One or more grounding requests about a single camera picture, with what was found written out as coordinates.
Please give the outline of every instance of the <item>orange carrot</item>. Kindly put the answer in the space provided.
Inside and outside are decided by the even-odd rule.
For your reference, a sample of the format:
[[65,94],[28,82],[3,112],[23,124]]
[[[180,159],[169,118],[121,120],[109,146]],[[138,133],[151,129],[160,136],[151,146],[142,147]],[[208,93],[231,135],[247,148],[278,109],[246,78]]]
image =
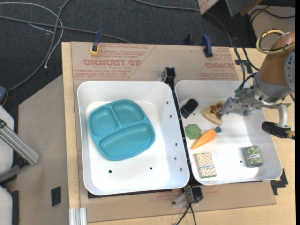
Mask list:
[[199,148],[200,146],[207,144],[208,142],[214,140],[217,136],[217,133],[214,129],[209,129],[195,142],[192,146],[192,149]]

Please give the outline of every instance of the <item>robotic arm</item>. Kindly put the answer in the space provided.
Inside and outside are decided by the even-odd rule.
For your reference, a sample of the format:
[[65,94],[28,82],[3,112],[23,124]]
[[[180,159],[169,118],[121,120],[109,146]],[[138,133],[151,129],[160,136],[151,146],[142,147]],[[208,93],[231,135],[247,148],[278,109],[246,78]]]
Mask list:
[[[270,33],[279,34],[279,38],[269,50],[260,46],[261,40]],[[279,100],[295,92],[295,33],[283,33],[271,30],[262,34],[257,40],[257,49],[267,56],[253,79],[250,88],[243,84],[235,91],[235,98],[229,97],[220,109],[224,115],[237,108],[248,116],[254,109],[262,107],[278,109],[279,123],[264,122],[262,129],[280,138],[295,139],[294,132],[287,126],[287,108],[290,104],[277,103]]]

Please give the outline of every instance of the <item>wooden table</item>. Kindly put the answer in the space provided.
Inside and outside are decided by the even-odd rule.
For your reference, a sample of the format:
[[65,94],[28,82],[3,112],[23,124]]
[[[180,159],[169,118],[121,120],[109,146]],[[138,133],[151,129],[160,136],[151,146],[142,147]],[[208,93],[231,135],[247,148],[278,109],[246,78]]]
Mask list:
[[[242,59],[244,59],[242,50],[239,49]],[[233,59],[235,54],[230,48]],[[247,49],[249,58],[257,67],[262,63],[265,55],[259,53],[256,49]],[[75,132],[75,114],[74,114],[74,90],[72,74],[72,56],[71,44],[62,43],[62,66],[63,66],[63,83],[65,99],[65,120],[66,120],[66,141],[67,141],[67,170],[68,170],[68,189],[69,189],[69,207],[73,209],[80,208],[79,178],[77,166],[77,148]],[[238,78],[242,78],[240,68],[236,66]],[[290,102],[288,125],[294,130],[294,102],[287,97],[285,102]],[[264,109],[267,121],[278,122],[279,116],[277,111]],[[279,139],[273,137],[277,148],[282,167],[289,184],[286,188],[279,189],[279,196],[276,196],[276,205],[238,208],[230,210],[218,210],[198,212],[195,214],[198,224],[201,225],[240,225],[240,224],[295,224],[295,143],[290,139]],[[175,224],[182,214],[143,217],[117,221],[96,222],[91,224],[101,225],[150,225],[150,224]],[[193,225],[193,217],[188,213],[181,221],[182,225]]]

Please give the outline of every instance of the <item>toy carrot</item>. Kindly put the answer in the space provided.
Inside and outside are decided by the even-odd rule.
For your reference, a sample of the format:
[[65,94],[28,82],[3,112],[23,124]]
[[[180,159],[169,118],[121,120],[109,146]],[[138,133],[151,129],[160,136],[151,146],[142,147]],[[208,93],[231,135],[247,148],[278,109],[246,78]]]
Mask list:
[[209,129],[195,142],[192,146],[192,149],[199,148],[202,145],[207,144],[208,142],[214,140],[217,136],[217,133],[221,132],[221,128],[218,126],[215,129]]

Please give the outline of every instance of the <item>toy pizza slice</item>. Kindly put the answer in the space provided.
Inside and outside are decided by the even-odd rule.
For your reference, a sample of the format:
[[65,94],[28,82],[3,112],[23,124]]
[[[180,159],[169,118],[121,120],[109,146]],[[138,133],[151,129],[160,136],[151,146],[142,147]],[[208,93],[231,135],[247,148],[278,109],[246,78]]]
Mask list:
[[210,107],[202,110],[201,114],[210,122],[221,125],[222,124],[222,117],[220,114],[220,110],[223,107],[223,102],[218,101],[216,104],[211,105]]

